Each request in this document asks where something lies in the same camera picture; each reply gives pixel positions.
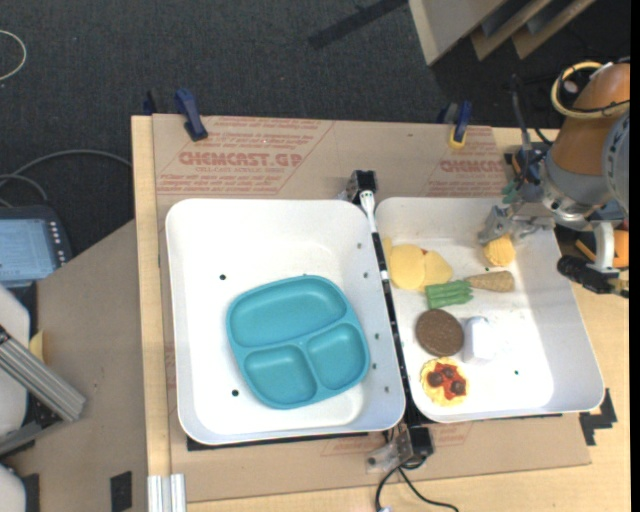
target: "wooden plank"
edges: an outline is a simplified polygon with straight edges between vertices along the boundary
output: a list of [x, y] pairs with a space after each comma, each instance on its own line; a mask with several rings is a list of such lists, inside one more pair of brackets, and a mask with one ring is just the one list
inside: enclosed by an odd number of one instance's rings
[[506, 0], [409, 0], [427, 65], [434, 64]]
[[482, 27], [475, 29], [471, 33], [470, 39], [478, 56], [478, 60], [482, 61], [489, 56], [489, 54], [515, 34], [519, 28], [551, 1], [552, 0], [533, 0], [529, 2], [490, 36], [485, 35]]
[[571, 4], [563, 9], [560, 14], [549, 21], [540, 31], [532, 34], [527, 27], [521, 27], [513, 36], [513, 44], [516, 52], [521, 59], [524, 59], [537, 50], [543, 43], [553, 36], [558, 30], [562, 29], [578, 14], [589, 7], [595, 0], [574, 0]]
[[149, 475], [171, 473], [162, 298], [158, 263], [153, 125], [151, 117], [131, 120], [135, 183], [140, 329]]

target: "white tray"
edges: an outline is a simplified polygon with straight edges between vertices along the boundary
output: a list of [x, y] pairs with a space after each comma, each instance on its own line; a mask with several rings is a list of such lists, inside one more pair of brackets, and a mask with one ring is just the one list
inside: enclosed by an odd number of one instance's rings
[[[167, 215], [178, 414], [203, 444], [386, 430], [404, 390], [366, 216], [337, 200], [187, 199]], [[302, 274], [333, 281], [362, 325], [364, 379], [340, 395], [290, 410], [255, 398], [225, 328], [235, 297]]]
[[[452, 266], [452, 280], [486, 272], [477, 233], [500, 199], [391, 198], [376, 210], [382, 238], [438, 251]], [[585, 411], [602, 401], [604, 385], [568, 279], [556, 270], [560, 258], [552, 230], [538, 231], [516, 245], [507, 267], [514, 292], [473, 290], [464, 305], [444, 308], [462, 323], [486, 317], [502, 344], [485, 366], [458, 361], [469, 381], [460, 405], [435, 405], [423, 392], [420, 370], [433, 356], [421, 348], [415, 322], [427, 309], [423, 293], [392, 287], [412, 398], [438, 422]]]

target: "robotic arm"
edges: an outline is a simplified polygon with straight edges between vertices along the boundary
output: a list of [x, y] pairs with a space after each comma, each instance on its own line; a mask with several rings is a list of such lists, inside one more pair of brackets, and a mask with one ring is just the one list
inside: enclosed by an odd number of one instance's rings
[[[572, 106], [565, 106], [560, 91], [584, 70], [593, 71], [588, 84]], [[614, 227], [629, 217], [630, 78], [628, 61], [583, 62], [564, 70], [553, 85], [551, 101], [566, 119], [546, 150], [533, 148], [514, 96], [523, 132], [522, 147], [513, 158], [516, 178], [505, 190], [508, 206], [494, 207], [487, 218], [479, 234], [482, 245], [505, 232], [517, 241], [555, 224], [592, 231], [595, 261], [565, 256], [558, 270], [597, 293], [628, 297], [628, 282], [625, 290], [613, 259]], [[605, 207], [613, 214], [602, 215]]]

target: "brown round toy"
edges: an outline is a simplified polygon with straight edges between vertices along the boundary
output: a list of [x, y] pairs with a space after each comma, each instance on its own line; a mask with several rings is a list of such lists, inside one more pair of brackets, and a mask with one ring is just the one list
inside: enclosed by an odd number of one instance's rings
[[464, 331], [460, 322], [444, 309], [430, 309], [418, 317], [416, 323], [418, 343], [430, 354], [452, 356], [460, 351]]

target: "orange toy food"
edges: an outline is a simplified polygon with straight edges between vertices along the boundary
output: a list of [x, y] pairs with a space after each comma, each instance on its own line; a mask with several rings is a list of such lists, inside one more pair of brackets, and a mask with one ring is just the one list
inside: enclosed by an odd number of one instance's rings
[[469, 383], [458, 364], [448, 357], [432, 359], [420, 371], [422, 389], [437, 405], [459, 405], [469, 394]]

